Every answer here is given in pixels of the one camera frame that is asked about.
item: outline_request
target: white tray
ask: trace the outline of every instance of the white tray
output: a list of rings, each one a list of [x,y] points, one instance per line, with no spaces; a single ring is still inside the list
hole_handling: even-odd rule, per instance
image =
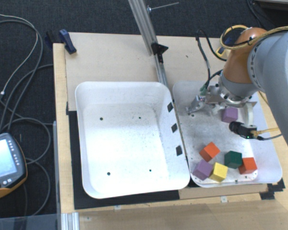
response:
[[[75,91],[82,181],[94,198],[184,188],[190,173],[169,89],[83,82]]]
[[[192,180],[201,187],[278,182],[282,178],[282,168],[272,140],[244,139],[234,134],[229,130],[229,124],[222,122],[221,111],[213,115],[208,105],[192,115],[187,114],[187,108],[190,107],[195,96],[199,94],[199,89],[204,83],[204,81],[180,81],[173,87]],[[267,129],[257,94],[253,95],[252,102],[257,102],[253,107],[254,125],[258,127],[258,130]],[[242,108],[239,108],[237,121],[244,123]],[[262,134],[262,136],[269,137],[269,133]],[[209,161],[210,164],[215,162],[224,164],[224,155],[233,150],[241,152],[242,157],[254,157],[258,169],[253,173],[241,175],[238,169],[228,168],[226,179],[220,183],[210,178],[200,180],[192,172],[196,164],[202,159],[199,154],[200,150],[211,141],[220,149],[220,153]]]

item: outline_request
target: white cable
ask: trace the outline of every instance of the white cable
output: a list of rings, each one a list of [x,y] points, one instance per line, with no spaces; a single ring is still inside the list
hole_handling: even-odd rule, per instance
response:
[[[12,16],[12,15],[5,15],[5,14],[0,14],[0,16],[6,17],[6,18],[14,18],[14,19],[22,20],[22,21],[28,23],[31,27],[35,28],[32,23],[30,23],[29,21],[27,21],[27,20],[24,19],[24,18],[17,17],[17,16]],[[24,59],[24,61],[16,68],[16,70],[11,74],[11,76],[9,77],[9,79],[6,81],[6,83],[5,83],[4,87],[3,87],[3,90],[0,92],[0,95],[3,96],[3,95],[5,94],[6,87],[8,86],[8,84],[9,84],[9,82],[11,81],[12,77],[13,77],[13,76],[15,75],[15,73],[23,66],[23,64],[30,58],[30,56],[32,55],[33,51],[34,51],[35,48],[36,48],[37,42],[38,42],[38,34],[36,33],[36,41],[35,41],[35,43],[34,43],[33,48],[31,49],[31,52],[30,52],[29,55]]]

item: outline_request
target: metal frame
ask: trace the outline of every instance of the metal frame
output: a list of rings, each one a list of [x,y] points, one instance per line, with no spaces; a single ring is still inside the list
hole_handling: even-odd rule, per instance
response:
[[[59,149],[58,149],[58,134],[57,134],[57,121],[53,122],[53,146],[54,146],[54,169],[55,169],[55,182],[56,182],[56,200],[57,200],[57,214],[61,213],[60,205],[60,187],[59,187]]]
[[[149,16],[149,12],[147,11],[145,1],[144,0],[128,0],[128,1],[131,10],[133,12],[134,18],[138,24],[140,33],[143,37],[147,51],[151,56],[152,54],[154,54],[151,45],[152,43],[158,43],[158,40]],[[160,61],[160,58],[156,54],[155,54],[155,62],[159,82],[168,87],[168,80],[165,73],[163,62]]]
[[[80,221],[79,213],[63,213],[61,214],[61,230],[79,230]]]

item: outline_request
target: yellow cable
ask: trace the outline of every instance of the yellow cable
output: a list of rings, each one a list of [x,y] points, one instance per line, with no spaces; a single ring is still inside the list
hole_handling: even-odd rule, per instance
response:
[[[257,137],[257,136],[259,136],[259,135],[261,135],[261,134],[263,134],[263,133],[272,132],[272,131],[278,131],[278,130],[279,130],[279,128],[277,127],[277,128],[269,128],[269,129],[265,129],[265,130],[252,130],[251,133],[252,133],[255,137]]]
[[[237,46],[227,46],[223,43],[223,37],[230,31],[232,31],[233,29],[237,29],[237,28],[242,28],[242,29],[247,29],[246,26],[244,25],[235,25],[233,27],[230,27],[228,28],[220,37],[220,43],[222,45],[223,48],[226,48],[226,49],[239,49],[239,48],[243,48],[243,47],[246,47],[246,46],[250,46],[254,43],[256,43],[258,40],[264,38],[264,37],[267,37],[268,35],[270,34],[273,34],[273,33],[277,33],[277,32],[281,32],[281,31],[288,31],[288,26],[282,26],[282,27],[278,27],[278,28],[275,28],[275,29],[272,29],[270,31],[267,31],[263,34],[261,34],[260,36],[257,36],[255,38],[252,38],[250,39],[248,42],[244,43],[244,44],[241,44],[241,45],[237,45]]]

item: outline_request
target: metal pole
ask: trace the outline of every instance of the metal pole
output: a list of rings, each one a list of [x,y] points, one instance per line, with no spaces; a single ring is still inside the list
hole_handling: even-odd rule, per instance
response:
[[[138,24],[140,33],[145,42],[147,51],[151,56],[153,53],[152,43],[158,43],[157,37],[153,24],[150,20],[149,12],[147,11],[146,4],[144,0],[128,0],[131,10],[133,12],[134,18]],[[155,55],[157,76],[159,82],[168,87],[168,80],[165,74],[164,65],[162,62],[159,62],[157,55]]]

